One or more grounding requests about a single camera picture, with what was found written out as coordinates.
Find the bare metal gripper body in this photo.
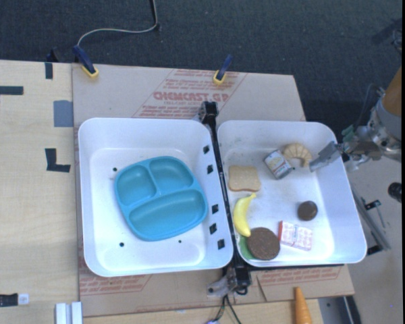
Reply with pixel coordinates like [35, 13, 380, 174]
[340, 126, 403, 164]

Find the beige croissant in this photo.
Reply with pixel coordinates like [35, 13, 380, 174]
[282, 142, 314, 169]

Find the small white soup can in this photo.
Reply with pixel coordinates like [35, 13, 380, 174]
[263, 149, 294, 180]

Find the small brown biscuit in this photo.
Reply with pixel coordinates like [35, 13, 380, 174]
[296, 200, 319, 222]

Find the white plastic tray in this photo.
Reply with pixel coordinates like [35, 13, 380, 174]
[217, 119, 369, 268]
[77, 117, 235, 278]

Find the red and white packet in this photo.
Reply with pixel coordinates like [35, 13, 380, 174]
[277, 220, 315, 252]

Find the tan bread slice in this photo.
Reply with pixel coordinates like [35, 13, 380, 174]
[227, 165, 262, 193]

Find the yellow banana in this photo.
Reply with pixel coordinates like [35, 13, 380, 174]
[232, 192, 258, 238]

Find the brown burger patty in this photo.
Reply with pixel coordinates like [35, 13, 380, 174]
[246, 227, 281, 261]

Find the thin black rod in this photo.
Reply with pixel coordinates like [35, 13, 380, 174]
[207, 113, 244, 276]

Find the green lettuce leaf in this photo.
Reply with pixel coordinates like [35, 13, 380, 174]
[237, 236, 257, 261]

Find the orange carrot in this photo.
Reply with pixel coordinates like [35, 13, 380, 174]
[292, 286, 313, 324]

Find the blue divided plate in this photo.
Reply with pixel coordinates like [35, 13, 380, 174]
[113, 155, 209, 242]

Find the brown cardboard board, red print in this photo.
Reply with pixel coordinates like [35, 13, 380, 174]
[71, 62, 356, 317]

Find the black cylinder on white bracket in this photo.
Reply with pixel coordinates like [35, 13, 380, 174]
[387, 182, 403, 204]

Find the black block with thin wires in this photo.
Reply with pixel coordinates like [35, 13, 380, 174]
[196, 101, 221, 126]
[207, 265, 253, 298]

